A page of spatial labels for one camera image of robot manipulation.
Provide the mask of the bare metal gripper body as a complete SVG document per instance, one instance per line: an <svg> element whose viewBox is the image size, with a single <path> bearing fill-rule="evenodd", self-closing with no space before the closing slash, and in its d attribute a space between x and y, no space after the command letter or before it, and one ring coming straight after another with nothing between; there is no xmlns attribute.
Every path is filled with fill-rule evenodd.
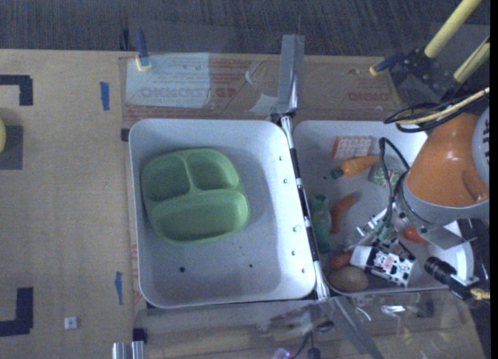
<svg viewBox="0 0 498 359"><path fill-rule="evenodd" d="M398 208L392 195L383 210L356 228L356 245L390 245L409 224L408 215Z"/></svg>

